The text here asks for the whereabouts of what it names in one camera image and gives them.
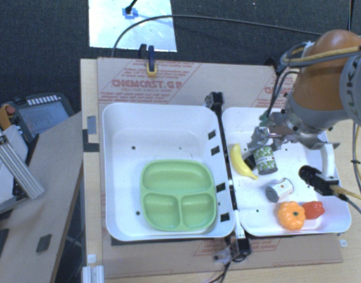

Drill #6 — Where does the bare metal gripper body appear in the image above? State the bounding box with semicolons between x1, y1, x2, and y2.
267;111;340;150

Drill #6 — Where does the green and white can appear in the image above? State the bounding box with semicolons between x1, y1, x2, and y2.
252;145;279;176

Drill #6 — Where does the white plastic tray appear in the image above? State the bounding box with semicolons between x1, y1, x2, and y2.
221;107;353;238
102;102;236;242

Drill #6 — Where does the yellow banana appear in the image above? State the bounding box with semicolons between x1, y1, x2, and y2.
229;143;259;180

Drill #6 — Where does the thin black and white rod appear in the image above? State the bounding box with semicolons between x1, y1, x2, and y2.
212;100;246;239

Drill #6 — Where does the white can with grey lid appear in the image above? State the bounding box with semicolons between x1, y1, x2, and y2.
265;177;294;203

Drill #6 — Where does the orange pumpkin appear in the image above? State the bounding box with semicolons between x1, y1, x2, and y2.
277;200;306;231

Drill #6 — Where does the red pepper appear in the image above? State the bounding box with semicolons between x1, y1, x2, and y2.
301;200;326;221

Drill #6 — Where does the brown cardboard board red print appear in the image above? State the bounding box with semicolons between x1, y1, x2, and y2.
97;57;344;279

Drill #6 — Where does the green divided plate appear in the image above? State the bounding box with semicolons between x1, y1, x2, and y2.
139;159;218;233

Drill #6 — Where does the black cylinder on white bracket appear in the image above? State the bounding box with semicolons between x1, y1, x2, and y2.
298;141;341;196

